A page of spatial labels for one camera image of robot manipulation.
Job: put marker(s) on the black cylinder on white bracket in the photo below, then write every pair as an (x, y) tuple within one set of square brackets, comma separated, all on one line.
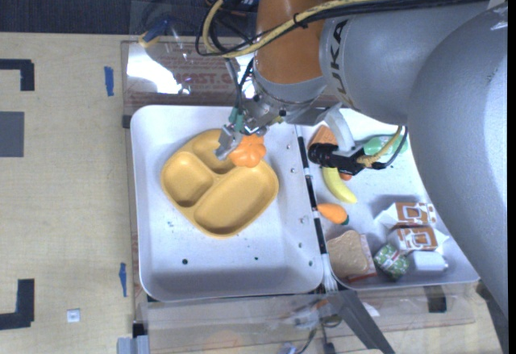
[(334, 159)]

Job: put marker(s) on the yellow banana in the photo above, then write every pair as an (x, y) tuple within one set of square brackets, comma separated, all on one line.
[(338, 187)]

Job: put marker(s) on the white and orange carton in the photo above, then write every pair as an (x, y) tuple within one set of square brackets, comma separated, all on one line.
[(419, 238), (411, 213)]

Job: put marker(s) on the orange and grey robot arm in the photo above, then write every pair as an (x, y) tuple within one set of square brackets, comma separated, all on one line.
[(387, 62)]

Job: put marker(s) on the white plastic tray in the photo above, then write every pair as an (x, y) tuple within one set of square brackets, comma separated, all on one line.
[(225, 263), (383, 191)]

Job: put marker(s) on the small orange toy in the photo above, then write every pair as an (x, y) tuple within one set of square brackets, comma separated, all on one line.
[(345, 176)]

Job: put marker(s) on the tan bread slice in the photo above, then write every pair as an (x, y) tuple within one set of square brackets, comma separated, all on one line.
[(346, 255)]

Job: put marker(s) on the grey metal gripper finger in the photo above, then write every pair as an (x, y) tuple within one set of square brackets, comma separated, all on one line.
[(226, 143)]

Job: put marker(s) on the orange carrot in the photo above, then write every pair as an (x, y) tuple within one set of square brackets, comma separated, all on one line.
[(330, 212)]

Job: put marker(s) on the yellow divided plate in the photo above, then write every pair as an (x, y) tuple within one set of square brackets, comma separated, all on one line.
[(225, 199)]

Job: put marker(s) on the small white carton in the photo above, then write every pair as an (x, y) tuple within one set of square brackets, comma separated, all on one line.
[(429, 261)]

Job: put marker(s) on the orange toy pumpkin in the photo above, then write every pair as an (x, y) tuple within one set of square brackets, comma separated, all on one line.
[(248, 152)]

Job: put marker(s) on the thin black and white rod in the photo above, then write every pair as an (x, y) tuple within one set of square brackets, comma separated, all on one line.
[(313, 199)]

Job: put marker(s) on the orange pizza slice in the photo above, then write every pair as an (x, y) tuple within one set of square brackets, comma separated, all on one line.
[(322, 136)]

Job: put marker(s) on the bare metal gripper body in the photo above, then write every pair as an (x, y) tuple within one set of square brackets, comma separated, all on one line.
[(260, 112)]

